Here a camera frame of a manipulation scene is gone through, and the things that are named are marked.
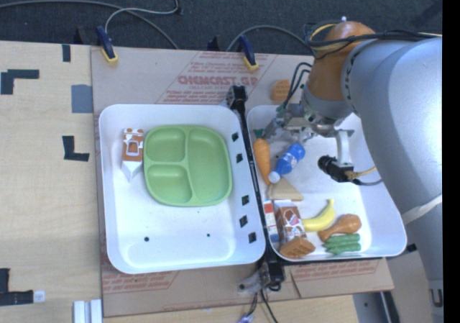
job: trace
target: white bottle cap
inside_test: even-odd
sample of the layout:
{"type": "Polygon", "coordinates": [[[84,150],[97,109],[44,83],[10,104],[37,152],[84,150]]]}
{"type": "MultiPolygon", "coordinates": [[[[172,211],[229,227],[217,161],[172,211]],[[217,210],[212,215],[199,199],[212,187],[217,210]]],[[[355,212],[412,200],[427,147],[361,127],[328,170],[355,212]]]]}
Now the white bottle cap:
{"type": "Polygon", "coordinates": [[[268,174],[268,179],[271,183],[277,183],[279,180],[281,180],[281,176],[278,172],[272,171],[268,174]]]}

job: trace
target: black connector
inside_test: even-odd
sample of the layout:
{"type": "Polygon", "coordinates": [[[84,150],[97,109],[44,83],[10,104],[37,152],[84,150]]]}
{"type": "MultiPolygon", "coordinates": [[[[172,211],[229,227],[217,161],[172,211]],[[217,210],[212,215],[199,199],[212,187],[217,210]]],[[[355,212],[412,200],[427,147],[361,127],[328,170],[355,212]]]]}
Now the black connector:
{"type": "Polygon", "coordinates": [[[351,163],[339,163],[335,157],[329,155],[319,158],[318,167],[337,182],[350,182],[346,172],[354,169],[351,163]]]}

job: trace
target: yellow banana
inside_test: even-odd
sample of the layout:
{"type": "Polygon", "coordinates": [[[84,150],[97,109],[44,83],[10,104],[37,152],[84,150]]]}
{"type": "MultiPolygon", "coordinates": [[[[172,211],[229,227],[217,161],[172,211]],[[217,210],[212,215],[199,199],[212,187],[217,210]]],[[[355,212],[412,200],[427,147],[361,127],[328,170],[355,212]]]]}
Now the yellow banana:
{"type": "Polygon", "coordinates": [[[334,210],[334,200],[329,199],[328,205],[326,205],[318,216],[302,220],[303,228],[308,232],[321,231],[332,223],[335,216],[336,211],[334,210]]]}

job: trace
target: white tape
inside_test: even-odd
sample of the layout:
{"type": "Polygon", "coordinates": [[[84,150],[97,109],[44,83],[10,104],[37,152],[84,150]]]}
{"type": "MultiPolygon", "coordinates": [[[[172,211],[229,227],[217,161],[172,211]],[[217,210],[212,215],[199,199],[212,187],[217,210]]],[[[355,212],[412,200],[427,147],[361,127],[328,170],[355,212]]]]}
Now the white tape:
{"type": "Polygon", "coordinates": [[[443,202],[443,194],[439,194],[436,198],[430,200],[428,203],[412,208],[410,211],[405,212],[402,217],[402,222],[404,225],[415,221],[416,219],[424,216],[435,206],[443,202]]]}

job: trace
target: white tray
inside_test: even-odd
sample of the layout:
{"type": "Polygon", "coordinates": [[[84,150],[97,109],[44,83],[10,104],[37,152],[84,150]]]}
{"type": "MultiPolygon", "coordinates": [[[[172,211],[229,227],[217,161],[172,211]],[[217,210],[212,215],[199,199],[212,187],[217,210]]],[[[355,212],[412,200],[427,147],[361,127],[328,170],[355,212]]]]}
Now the white tray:
{"type": "Polygon", "coordinates": [[[249,264],[265,238],[237,115],[223,106],[117,104],[99,117],[107,252],[124,273],[249,264]],[[166,206],[149,194],[143,172],[121,171],[123,130],[196,124],[225,139],[232,167],[229,197],[213,206],[166,206]]]}
{"type": "MultiPolygon", "coordinates": [[[[277,106],[256,106],[247,115],[247,125],[251,139],[255,140],[254,130],[264,129],[276,115],[277,106]]],[[[349,139],[350,157],[356,171],[367,170],[374,166],[367,149],[362,132],[361,121],[352,114],[339,127],[352,129],[354,134],[349,139]]],[[[272,168],[275,167],[276,155],[282,155],[293,142],[288,132],[284,132],[276,140],[269,140],[272,168]]],[[[304,258],[289,259],[277,251],[279,245],[272,243],[274,251],[291,262],[317,260],[337,260],[349,258],[381,258],[399,255],[406,247],[406,233],[393,200],[383,183],[376,186],[357,186],[353,183],[337,183],[318,167],[318,159],[323,155],[337,156],[336,140],[314,137],[305,144],[305,157],[294,170],[286,175],[286,179],[304,196],[304,200],[295,201],[302,218],[317,215],[327,204],[327,199],[335,199],[336,216],[352,213],[357,214],[362,227],[358,231],[361,236],[359,253],[332,255],[327,253],[316,232],[307,232],[308,239],[316,246],[316,250],[304,258]]],[[[266,200],[267,185],[257,169],[262,201],[266,200]]],[[[361,178],[366,182],[380,179],[377,171],[361,178]]]]}

